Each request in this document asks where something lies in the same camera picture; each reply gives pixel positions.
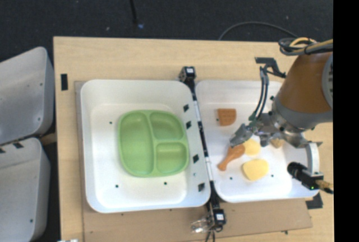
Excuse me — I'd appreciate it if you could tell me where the white plastic tray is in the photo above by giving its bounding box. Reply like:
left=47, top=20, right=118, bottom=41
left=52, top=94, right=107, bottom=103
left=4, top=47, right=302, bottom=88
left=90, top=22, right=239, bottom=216
left=80, top=78, right=212, bottom=214
left=194, top=79, right=321, bottom=204

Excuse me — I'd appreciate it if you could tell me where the orange-brown toy bread slice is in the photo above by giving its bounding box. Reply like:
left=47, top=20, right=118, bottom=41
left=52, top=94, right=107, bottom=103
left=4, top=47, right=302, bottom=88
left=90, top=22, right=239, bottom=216
left=217, top=108, right=237, bottom=127

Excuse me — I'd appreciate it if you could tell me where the black block with thin wires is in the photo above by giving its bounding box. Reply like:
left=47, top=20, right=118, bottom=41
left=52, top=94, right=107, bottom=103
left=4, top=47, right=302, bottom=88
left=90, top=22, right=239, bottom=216
left=178, top=66, right=197, bottom=81
left=210, top=208, right=227, bottom=227

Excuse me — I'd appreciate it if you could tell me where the brown toy chicken drumstick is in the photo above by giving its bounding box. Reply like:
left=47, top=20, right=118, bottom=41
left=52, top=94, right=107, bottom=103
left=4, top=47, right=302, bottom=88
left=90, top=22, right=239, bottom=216
left=217, top=143, right=246, bottom=172

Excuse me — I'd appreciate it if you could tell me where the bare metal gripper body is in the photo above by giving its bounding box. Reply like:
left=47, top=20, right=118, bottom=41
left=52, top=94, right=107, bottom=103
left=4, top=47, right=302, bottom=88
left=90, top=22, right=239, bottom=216
left=251, top=112, right=310, bottom=150

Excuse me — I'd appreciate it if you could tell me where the thin black and white rod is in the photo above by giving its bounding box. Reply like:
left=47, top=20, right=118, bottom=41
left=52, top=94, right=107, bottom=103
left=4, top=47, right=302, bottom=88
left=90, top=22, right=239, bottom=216
left=187, top=78, right=223, bottom=211

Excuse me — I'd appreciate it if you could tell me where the green divided plate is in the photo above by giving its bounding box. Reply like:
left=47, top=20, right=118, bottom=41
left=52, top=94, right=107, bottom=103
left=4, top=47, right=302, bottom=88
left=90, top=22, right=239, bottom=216
left=117, top=109, right=190, bottom=178

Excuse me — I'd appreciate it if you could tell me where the large yellow toy potato slice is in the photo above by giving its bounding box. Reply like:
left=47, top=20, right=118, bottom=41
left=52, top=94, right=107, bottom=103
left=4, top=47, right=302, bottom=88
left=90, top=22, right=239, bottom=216
left=241, top=158, right=270, bottom=182

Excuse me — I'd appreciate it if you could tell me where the black cylinder on white bracket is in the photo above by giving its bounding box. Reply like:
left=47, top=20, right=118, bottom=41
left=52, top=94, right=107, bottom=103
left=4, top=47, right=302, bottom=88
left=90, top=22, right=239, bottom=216
left=287, top=142, right=324, bottom=190

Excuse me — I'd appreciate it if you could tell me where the small yellow toy potato slice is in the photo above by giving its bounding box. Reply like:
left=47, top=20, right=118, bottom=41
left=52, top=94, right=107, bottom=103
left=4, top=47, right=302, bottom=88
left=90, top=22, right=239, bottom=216
left=242, top=138, right=262, bottom=156

